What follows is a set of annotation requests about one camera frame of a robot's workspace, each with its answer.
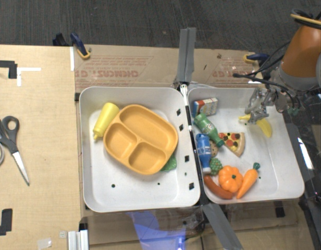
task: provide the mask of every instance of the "scissor handle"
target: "scissor handle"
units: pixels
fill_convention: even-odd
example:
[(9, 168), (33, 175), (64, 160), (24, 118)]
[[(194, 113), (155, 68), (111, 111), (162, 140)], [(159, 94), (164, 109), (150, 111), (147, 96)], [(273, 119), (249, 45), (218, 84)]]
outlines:
[[(9, 123), (14, 122), (16, 126), (13, 129), (9, 128)], [(13, 116), (6, 116), (4, 119), (2, 119), (3, 127), (6, 131), (6, 133), (9, 136), (9, 139), (13, 141), (15, 144), (17, 142), (17, 132), (19, 130), (19, 120)]]
[[(0, 120), (0, 136), (1, 136), (0, 143), (8, 147), (11, 153), (15, 153), (18, 151), (18, 148), (16, 145), (16, 137), (17, 137), (17, 131), (19, 129), (19, 121), (18, 119), (12, 116), (5, 117), (3, 120), (5, 120), (4, 121), (5, 124), (3, 124), (3, 122)], [(10, 129), (8, 127), (8, 124), (10, 121), (16, 122), (16, 127), (14, 129)]]

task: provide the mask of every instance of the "scissors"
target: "scissors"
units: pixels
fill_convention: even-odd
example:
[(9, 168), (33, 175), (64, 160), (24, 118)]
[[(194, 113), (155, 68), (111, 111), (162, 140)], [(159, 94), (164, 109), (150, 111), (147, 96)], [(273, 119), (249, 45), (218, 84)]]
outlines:
[[(16, 124), (13, 129), (10, 129), (8, 126), (11, 121)], [(0, 143), (9, 149), (27, 185), (30, 185), (29, 178), (27, 177), (26, 170), (16, 144), (18, 130), (19, 120), (17, 118), (13, 116), (7, 116), (3, 120), (0, 120)]]

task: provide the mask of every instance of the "blue clamp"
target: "blue clamp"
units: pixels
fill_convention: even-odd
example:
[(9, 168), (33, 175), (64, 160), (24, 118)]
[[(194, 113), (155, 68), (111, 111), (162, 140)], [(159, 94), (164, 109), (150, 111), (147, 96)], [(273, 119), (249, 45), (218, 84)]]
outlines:
[(81, 39), (79, 39), (78, 35), (74, 32), (70, 34), (71, 42), (72, 44), (76, 44), (77, 46), (77, 53), (81, 56), (83, 59), (90, 58), (90, 52), (85, 49), (85, 46)]
[(54, 46), (69, 46), (67, 42), (65, 41), (62, 33), (56, 34), (55, 38), (53, 39), (53, 45)]
[(267, 59), (269, 55), (267, 54), (253, 54), (253, 55), (244, 55), (243, 59), (246, 63), (254, 63), (255, 60), (259, 61), (259, 65), (261, 66)]

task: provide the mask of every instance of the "green bottle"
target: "green bottle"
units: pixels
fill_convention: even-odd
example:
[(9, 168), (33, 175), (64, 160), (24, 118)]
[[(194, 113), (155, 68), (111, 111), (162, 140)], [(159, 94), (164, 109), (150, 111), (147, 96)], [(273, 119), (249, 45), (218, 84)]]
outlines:
[(194, 118), (194, 124), (198, 126), (203, 134), (207, 134), (208, 137), (215, 142), (218, 148), (224, 145), (223, 139), (218, 136), (216, 127), (207, 119), (207, 116), (204, 113), (200, 113)]

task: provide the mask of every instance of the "orange pumpkin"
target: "orange pumpkin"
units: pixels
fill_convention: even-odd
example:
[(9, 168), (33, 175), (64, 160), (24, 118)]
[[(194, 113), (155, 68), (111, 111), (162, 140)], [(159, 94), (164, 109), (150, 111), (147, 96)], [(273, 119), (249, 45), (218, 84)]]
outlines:
[(238, 168), (227, 165), (219, 171), (218, 182), (224, 190), (235, 193), (242, 186), (243, 175)]

